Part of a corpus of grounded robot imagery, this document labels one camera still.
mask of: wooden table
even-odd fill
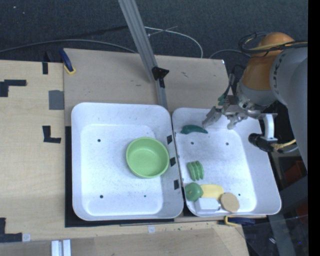
[[[111,67],[127,58],[128,73],[123,77],[132,83],[132,91],[127,96],[121,94],[118,102],[156,104],[155,89],[143,75],[137,54],[72,49],[67,52],[72,57],[88,53],[108,57],[103,75],[108,77],[108,86],[120,91],[114,90],[115,96],[108,94],[103,102],[117,102],[120,86],[126,84],[117,77],[121,75],[112,76]],[[160,67],[170,70],[165,84],[171,112],[178,107],[211,108],[228,85],[221,60],[157,56],[157,61]],[[100,100],[85,96],[90,86],[84,83],[79,85],[83,92],[78,89],[72,96],[74,86],[68,80],[76,81],[80,75],[66,77],[61,63],[48,63],[47,67],[45,74],[41,62],[0,60],[0,82],[27,81],[26,86],[9,86],[8,97],[0,97],[0,217],[6,218],[6,234],[22,232],[30,234],[32,241],[43,241],[39,247],[30,243],[29,248],[47,248],[49,243],[45,241],[72,239],[75,255],[248,255],[241,227],[219,225],[215,218],[204,221],[182,214],[174,223],[155,224],[155,233],[148,233],[146,224],[65,228],[65,126],[72,106]],[[81,67],[75,68],[81,74]],[[94,90],[97,86],[95,83],[91,87],[92,92],[99,92]],[[141,96],[144,88],[153,97],[137,99],[132,92]],[[65,111],[49,108],[49,91],[54,90],[64,91]],[[50,126],[51,137],[61,138],[61,142],[44,142],[43,126]],[[20,248],[26,250],[25,243],[0,244],[0,252]]]

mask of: table top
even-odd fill
[[[93,56],[101,54],[72,49],[68,54],[76,56],[88,52]],[[133,90],[126,94],[127,99],[121,94],[119,103],[156,104],[156,97],[142,97],[143,101],[137,101],[133,94],[139,90],[137,95],[144,95],[142,89],[145,88],[147,93],[155,95],[152,83],[146,80],[145,74],[142,75],[144,71],[139,55],[115,52],[103,54],[108,57],[106,66],[109,68],[106,70],[109,71],[103,74],[108,76],[108,86],[112,85],[120,91],[121,86],[125,85],[124,80],[121,80],[121,75],[114,75],[113,78],[114,70],[111,67],[117,65],[116,70],[120,73],[124,67],[119,66],[119,59],[130,64],[126,66],[126,71],[131,75],[123,77],[127,82],[129,78],[134,84]],[[157,56],[157,60],[160,67],[170,69],[172,74],[165,80],[170,112],[178,107],[209,109],[216,105],[217,98],[228,85],[228,75],[221,60],[172,56]],[[101,243],[109,236],[128,237],[130,241],[130,236],[136,234],[141,239],[148,234],[146,224],[65,228],[65,126],[70,124],[70,111],[72,106],[79,103],[79,99],[81,102],[97,100],[85,96],[86,90],[89,90],[86,83],[79,85],[84,91],[79,92],[79,88],[74,90],[73,82],[68,82],[82,79],[81,75],[68,77],[62,63],[48,63],[47,73],[45,66],[41,62],[0,60],[0,82],[27,81],[26,86],[9,86],[8,97],[0,97],[0,217],[6,218],[5,233],[27,233],[31,235],[32,241],[98,237]],[[95,80],[102,82],[91,88],[104,83],[100,78]],[[116,102],[118,90],[111,90],[114,96],[109,94],[103,101]],[[50,109],[50,91],[64,92],[65,110]],[[60,143],[44,142],[43,126],[50,126],[51,137],[61,138]],[[203,233],[210,239],[216,237],[217,241],[222,241],[228,252],[226,255],[248,255],[241,229],[219,225],[214,220],[209,218],[203,221],[182,215],[173,223],[155,224],[155,233],[159,233],[160,237],[166,233],[168,238],[175,237],[178,231],[186,237]]]

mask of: white tray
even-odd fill
[[[72,204],[81,219],[171,219],[182,212],[172,123],[165,108],[80,103],[71,113],[71,132]],[[127,146],[145,136],[168,150],[170,165],[160,177],[139,178],[127,165]]]
[[[249,143],[251,133],[261,133],[259,121],[248,118],[228,130],[229,120],[223,115],[206,128],[208,134],[182,134],[185,125],[202,126],[210,109],[179,108],[172,115],[176,150],[183,185],[193,182],[188,162],[200,161],[202,184],[217,184],[224,192],[233,193],[240,204],[236,213],[220,209],[211,214],[199,214],[195,203],[186,199],[190,211],[200,217],[225,215],[272,215],[281,208],[281,199],[268,154]]]

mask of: green bowl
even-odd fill
[[[126,149],[125,157],[130,170],[140,178],[162,175],[170,161],[167,148],[151,137],[133,140]]]

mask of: tan round toy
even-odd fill
[[[232,193],[223,193],[220,203],[226,211],[231,213],[235,213],[240,207],[237,197]]]

